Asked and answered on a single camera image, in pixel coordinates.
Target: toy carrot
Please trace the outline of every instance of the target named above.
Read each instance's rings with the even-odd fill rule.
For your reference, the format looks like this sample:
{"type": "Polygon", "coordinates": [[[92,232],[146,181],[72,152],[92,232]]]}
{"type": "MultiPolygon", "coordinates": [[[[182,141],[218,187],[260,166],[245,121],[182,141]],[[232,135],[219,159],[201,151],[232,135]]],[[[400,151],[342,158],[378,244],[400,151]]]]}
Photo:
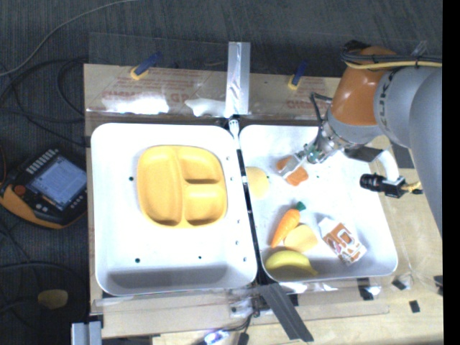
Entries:
{"type": "Polygon", "coordinates": [[[275,235],[273,235],[272,243],[270,246],[275,248],[300,222],[300,211],[305,209],[302,202],[297,202],[295,208],[286,211],[281,218],[278,227],[276,228],[275,235]]]}

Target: blue clamp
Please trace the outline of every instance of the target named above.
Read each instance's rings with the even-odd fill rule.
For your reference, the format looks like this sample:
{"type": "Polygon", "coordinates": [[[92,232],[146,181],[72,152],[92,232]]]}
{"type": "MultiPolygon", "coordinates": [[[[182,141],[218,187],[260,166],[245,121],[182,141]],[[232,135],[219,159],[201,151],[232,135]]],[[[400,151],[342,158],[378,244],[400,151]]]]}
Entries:
{"type": "Polygon", "coordinates": [[[152,56],[149,56],[142,63],[140,63],[137,67],[132,68],[131,77],[135,81],[138,81],[140,78],[146,76],[149,68],[155,65],[157,61],[161,59],[161,57],[162,57],[162,53],[160,51],[156,52],[152,56]]]}
{"type": "Polygon", "coordinates": [[[307,68],[307,65],[308,65],[307,60],[302,60],[302,62],[299,64],[297,70],[295,71],[295,74],[292,75],[289,79],[288,86],[290,89],[297,89],[300,83],[300,79],[305,73],[305,69],[307,68]]]}

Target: yellow round object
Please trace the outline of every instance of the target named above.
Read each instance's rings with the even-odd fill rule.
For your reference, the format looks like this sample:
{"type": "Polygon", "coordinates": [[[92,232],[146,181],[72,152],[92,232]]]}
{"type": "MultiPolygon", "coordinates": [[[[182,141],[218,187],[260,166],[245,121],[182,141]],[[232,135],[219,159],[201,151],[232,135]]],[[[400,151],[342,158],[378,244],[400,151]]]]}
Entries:
{"type": "Polygon", "coordinates": [[[246,176],[251,196],[263,199],[270,189],[270,182],[265,171],[254,166],[246,167],[246,176]]]}
{"type": "Polygon", "coordinates": [[[318,244],[318,238],[309,225],[299,225],[285,238],[285,247],[297,252],[307,252],[318,244]]]}

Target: snack package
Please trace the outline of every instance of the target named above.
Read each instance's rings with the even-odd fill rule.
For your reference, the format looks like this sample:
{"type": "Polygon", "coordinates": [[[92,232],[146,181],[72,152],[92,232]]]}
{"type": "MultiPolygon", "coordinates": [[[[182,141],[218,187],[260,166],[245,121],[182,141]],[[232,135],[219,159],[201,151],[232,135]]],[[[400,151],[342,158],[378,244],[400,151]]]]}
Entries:
{"type": "Polygon", "coordinates": [[[360,260],[367,249],[341,222],[325,217],[318,224],[321,237],[347,266],[360,260]]]}

